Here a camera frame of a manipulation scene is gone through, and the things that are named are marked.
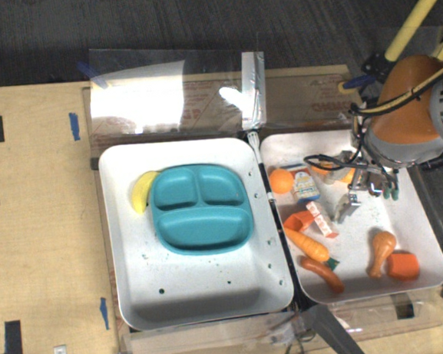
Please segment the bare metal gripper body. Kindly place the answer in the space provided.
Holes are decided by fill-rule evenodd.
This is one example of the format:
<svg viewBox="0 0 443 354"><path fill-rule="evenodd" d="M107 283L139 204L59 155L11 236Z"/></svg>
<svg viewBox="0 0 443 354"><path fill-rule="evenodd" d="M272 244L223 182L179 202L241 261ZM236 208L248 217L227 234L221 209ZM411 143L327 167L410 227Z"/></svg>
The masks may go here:
<svg viewBox="0 0 443 354"><path fill-rule="evenodd" d="M364 148L356 151L343 151L342 160L352 170L352 182L348 185L348 198L359 199L360 192L372 197L398 196L398 171L385 168Z"/></svg>

